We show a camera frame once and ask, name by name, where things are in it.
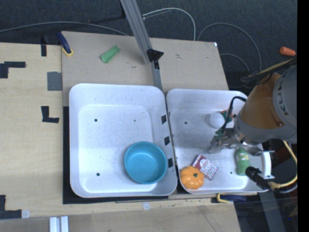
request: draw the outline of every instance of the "red object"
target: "red object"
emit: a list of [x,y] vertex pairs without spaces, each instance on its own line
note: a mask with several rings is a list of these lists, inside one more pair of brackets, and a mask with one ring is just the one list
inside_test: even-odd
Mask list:
[[285,46],[281,47],[279,52],[280,52],[280,54],[287,55],[287,56],[295,56],[296,55],[296,51],[294,51],[290,48],[287,48]]

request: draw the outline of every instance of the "red and white package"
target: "red and white package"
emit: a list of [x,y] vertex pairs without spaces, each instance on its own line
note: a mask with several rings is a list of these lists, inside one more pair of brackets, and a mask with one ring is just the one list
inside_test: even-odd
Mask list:
[[199,169],[204,174],[204,176],[209,180],[213,179],[214,175],[219,169],[219,167],[216,166],[216,164],[214,164],[212,161],[208,160],[201,154],[198,155],[192,166]]

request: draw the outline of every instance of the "blue bowl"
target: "blue bowl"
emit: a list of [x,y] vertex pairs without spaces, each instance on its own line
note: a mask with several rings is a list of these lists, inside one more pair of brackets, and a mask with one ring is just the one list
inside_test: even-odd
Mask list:
[[162,149],[150,142],[131,145],[125,154],[125,169],[138,183],[153,184],[161,180],[168,169]]

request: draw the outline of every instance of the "white tray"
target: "white tray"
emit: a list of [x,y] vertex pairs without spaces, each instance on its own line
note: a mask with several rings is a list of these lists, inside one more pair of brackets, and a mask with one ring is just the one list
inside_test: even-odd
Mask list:
[[[70,184],[81,197],[165,196],[177,186],[165,96],[153,86],[77,84],[69,94]],[[148,141],[169,160],[165,177],[151,185],[133,181],[126,149]]]
[[[234,96],[246,95],[238,91],[173,89],[167,94],[169,122],[179,171],[192,165],[198,154],[214,162],[219,170],[213,180],[205,179],[198,190],[184,189],[192,194],[262,192],[247,176],[237,175],[235,150],[223,149],[220,153],[208,154],[207,148],[217,129],[209,123],[215,112],[227,110]],[[244,103],[236,99],[233,113],[237,114]],[[227,128],[233,127],[230,122]],[[262,169],[260,156],[249,155],[250,165]]]

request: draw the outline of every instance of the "dark background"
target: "dark background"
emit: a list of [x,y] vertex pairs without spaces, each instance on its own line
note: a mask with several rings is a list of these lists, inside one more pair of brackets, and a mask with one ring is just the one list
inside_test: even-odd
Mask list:
[[[199,40],[217,42],[230,89],[245,93],[239,75],[248,70],[265,69],[287,60],[279,54],[286,46],[297,51],[297,0],[137,0],[142,14],[162,9],[179,8],[187,11],[196,24],[196,38],[213,23],[228,23],[245,31],[216,25],[206,29]],[[99,24],[132,35],[129,23],[119,19],[119,0],[0,0],[0,31],[13,27],[51,22],[77,21]],[[147,18],[145,25],[150,37],[193,40],[193,23],[188,15],[171,11]],[[56,33],[62,30],[116,34],[112,31],[77,25],[50,25],[0,33],[0,42],[40,44],[41,36],[49,44],[58,44]]]

